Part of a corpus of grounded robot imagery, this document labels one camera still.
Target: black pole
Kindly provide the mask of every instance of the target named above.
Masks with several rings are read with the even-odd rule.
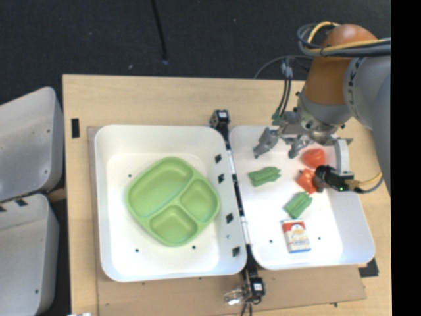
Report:
[[[164,39],[164,32],[162,31],[161,21],[159,19],[158,7],[157,2],[155,0],[151,0],[153,15],[155,17],[155,22],[157,23],[159,38],[161,40],[161,47],[162,47],[162,60],[166,64],[168,63],[168,52],[166,50],[166,44]]]

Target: robotic arm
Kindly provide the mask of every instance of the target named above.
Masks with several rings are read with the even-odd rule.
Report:
[[[315,35],[326,28],[321,45],[313,44]],[[272,118],[279,129],[266,128],[253,148],[255,157],[272,149],[278,138],[291,145],[290,158],[313,142],[335,145],[340,152],[343,140],[334,134],[355,117],[373,132],[382,177],[390,193],[391,40],[377,39],[360,26],[332,22],[303,26],[298,37],[300,50],[314,58],[305,85],[294,111],[285,111],[286,104],[278,107]],[[287,136],[290,133],[297,135],[291,139]],[[351,174],[346,162],[339,161],[336,170],[320,167],[316,177],[335,188],[336,180],[341,182]]]

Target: dark background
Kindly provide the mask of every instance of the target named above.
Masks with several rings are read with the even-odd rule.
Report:
[[[62,103],[63,74],[253,78],[268,61],[301,55],[300,26],[332,21],[391,36],[391,0],[0,0],[0,104],[43,86]],[[304,70],[294,78],[305,79]],[[259,78],[282,78],[272,65]],[[61,222],[55,302],[66,315],[66,202]]]

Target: red toy tomato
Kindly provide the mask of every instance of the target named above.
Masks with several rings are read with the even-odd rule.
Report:
[[[309,194],[315,193],[317,187],[313,185],[314,171],[304,169],[300,177],[297,179],[297,184],[304,188]]]
[[[320,165],[326,164],[326,157],[323,149],[310,149],[304,152],[301,160],[308,167],[317,169]]]

